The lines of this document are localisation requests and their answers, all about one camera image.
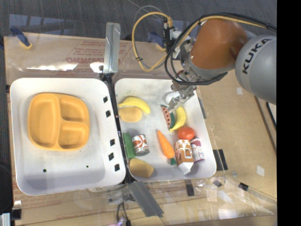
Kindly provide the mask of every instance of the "yellow plate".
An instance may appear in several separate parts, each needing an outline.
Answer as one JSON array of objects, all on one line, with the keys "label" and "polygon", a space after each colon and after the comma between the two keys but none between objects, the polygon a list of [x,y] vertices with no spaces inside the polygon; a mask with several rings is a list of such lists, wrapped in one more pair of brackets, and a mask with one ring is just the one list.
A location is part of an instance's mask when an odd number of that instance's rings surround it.
[{"label": "yellow plate", "polygon": [[27,129],[29,139],[38,148],[78,150],[89,139],[89,112],[77,97],[40,93],[30,102]]}]

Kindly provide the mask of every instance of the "food box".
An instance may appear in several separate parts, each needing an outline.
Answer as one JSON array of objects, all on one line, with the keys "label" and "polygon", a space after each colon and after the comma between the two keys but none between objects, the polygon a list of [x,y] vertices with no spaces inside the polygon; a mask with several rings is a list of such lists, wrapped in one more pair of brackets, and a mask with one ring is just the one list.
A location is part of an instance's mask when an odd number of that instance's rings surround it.
[{"label": "food box", "polygon": [[170,159],[163,155],[156,131],[160,130],[173,146],[178,140],[177,130],[169,131],[161,110],[161,105],[168,106],[166,96],[172,93],[171,85],[172,81],[168,79],[123,78],[115,83],[118,104],[127,97],[137,97],[144,100],[150,107],[150,113],[143,113],[138,122],[125,122],[119,119],[122,133],[129,133],[131,137],[144,134],[147,141],[150,152],[136,158],[150,164],[154,171],[149,178],[132,174],[133,178],[138,181],[209,178],[216,172],[216,161],[196,92],[183,104],[187,115],[184,126],[194,129],[195,135],[200,139],[205,159],[195,163],[191,171],[184,175],[177,165],[171,165]]}]

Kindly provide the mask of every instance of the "tomato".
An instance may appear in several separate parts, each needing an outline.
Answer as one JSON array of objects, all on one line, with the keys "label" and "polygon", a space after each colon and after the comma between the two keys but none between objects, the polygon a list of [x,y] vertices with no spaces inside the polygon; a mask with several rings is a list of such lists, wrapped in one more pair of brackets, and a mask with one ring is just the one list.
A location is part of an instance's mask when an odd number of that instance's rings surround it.
[{"label": "tomato", "polygon": [[192,140],[195,136],[194,130],[191,127],[181,127],[178,130],[178,138],[182,140]]}]

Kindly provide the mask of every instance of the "yellow banana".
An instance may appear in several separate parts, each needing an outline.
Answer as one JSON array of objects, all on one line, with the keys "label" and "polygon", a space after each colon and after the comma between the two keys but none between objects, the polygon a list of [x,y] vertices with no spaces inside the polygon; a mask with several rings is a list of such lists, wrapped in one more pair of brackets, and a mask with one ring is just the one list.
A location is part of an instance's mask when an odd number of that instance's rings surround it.
[{"label": "yellow banana", "polygon": [[137,97],[126,98],[122,103],[118,104],[118,107],[138,107],[147,114],[151,112],[149,105],[144,100]]},{"label": "yellow banana", "polygon": [[182,127],[185,124],[186,112],[182,106],[179,106],[176,109],[176,114],[177,114],[177,120],[176,120],[174,126],[171,129],[169,129],[170,132],[173,132],[174,130],[179,129],[180,127]]}]

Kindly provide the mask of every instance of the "gray carpet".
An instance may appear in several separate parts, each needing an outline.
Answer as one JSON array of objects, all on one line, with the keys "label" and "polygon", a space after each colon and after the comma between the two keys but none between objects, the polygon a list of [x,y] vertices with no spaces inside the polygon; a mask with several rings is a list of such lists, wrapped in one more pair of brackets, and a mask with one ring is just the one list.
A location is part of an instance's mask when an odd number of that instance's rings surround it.
[{"label": "gray carpet", "polygon": [[[121,39],[127,39],[137,11],[146,5],[156,6],[176,21],[192,22],[203,14],[230,12],[277,25],[277,0],[0,0],[0,34],[11,35],[10,26],[26,16],[27,21],[31,17],[78,21],[72,35],[96,38],[104,38],[107,22],[116,22],[121,25]],[[274,34],[258,27],[247,30]],[[47,32],[44,26],[32,27],[30,23],[25,23],[23,31]],[[142,24],[136,39],[145,41],[150,31],[158,31],[154,18]],[[12,198],[5,78],[5,58],[0,50],[0,214],[10,211]]]}]

